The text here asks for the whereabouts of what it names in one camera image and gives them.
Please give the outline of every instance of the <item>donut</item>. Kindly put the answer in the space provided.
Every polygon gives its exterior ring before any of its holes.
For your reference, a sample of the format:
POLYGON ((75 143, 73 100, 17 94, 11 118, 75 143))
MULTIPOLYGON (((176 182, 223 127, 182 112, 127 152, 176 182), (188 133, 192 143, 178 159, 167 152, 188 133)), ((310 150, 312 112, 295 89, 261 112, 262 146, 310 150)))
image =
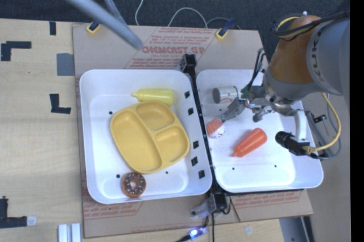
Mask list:
POLYGON ((129 198, 137 198, 146 189, 147 182, 142 174, 129 172, 121 180, 121 189, 129 198))

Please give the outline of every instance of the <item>yellow plate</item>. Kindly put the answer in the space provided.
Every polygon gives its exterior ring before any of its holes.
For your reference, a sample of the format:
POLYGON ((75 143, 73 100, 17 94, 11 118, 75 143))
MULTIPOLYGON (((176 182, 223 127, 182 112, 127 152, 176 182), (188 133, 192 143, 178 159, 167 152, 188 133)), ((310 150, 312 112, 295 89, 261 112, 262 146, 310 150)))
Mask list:
POLYGON ((120 110, 111 119, 110 131, 125 162, 139 173, 159 171, 189 151, 189 138, 181 122, 159 101, 120 110))

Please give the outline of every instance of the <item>yellow bottle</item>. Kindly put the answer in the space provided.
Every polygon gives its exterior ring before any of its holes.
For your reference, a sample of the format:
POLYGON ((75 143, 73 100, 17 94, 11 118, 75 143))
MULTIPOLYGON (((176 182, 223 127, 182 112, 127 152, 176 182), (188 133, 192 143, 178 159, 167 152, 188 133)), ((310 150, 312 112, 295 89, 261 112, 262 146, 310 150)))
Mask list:
POLYGON ((174 101, 174 91, 171 89, 139 89, 131 95, 139 101, 157 100, 168 106, 171 106, 174 101))

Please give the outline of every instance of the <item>table surface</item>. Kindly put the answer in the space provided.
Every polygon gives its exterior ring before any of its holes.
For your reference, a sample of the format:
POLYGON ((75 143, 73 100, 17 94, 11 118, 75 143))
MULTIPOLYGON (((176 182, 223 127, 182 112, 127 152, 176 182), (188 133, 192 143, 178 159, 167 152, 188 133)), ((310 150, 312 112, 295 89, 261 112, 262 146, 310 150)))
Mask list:
MULTIPOLYGON (((8 217, 35 216, 36 225, 0 229, 0 241, 57 241, 59 224, 80 223, 82 199, 75 77, 58 76, 56 55, 73 54, 72 23, 0 19, 0 43, 31 41, 0 61, 0 195, 8 217), (49 94, 60 96, 70 114, 51 113, 49 94)), ((83 239, 86 241, 176 241, 176 229, 83 239)), ((279 220, 215 225, 216 241, 283 242, 279 220)), ((210 233, 199 241, 211 241, 210 233)))

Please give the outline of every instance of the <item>cardboard box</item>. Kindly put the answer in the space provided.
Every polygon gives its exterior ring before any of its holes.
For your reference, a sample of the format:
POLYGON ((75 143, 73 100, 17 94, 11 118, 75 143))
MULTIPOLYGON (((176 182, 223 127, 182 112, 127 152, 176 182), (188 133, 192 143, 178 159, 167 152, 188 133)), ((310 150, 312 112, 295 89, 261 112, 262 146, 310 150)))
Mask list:
MULTIPOLYGON (((144 48, 136 51, 108 29, 101 27, 96 34, 89 35, 86 26, 73 27, 84 236, 203 225, 205 218, 192 219, 190 210, 203 203, 205 195, 112 205, 99 204, 90 197, 83 152, 80 77, 91 69, 174 69, 179 67, 183 54, 196 55, 197 73, 205 69, 253 69, 257 50, 262 47, 258 32, 229 30, 219 40, 213 29, 131 26, 144 43, 144 48)), ((231 201, 233 208, 228 215, 219 215, 217 224, 313 213, 306 190, 234 195, 231 201)))

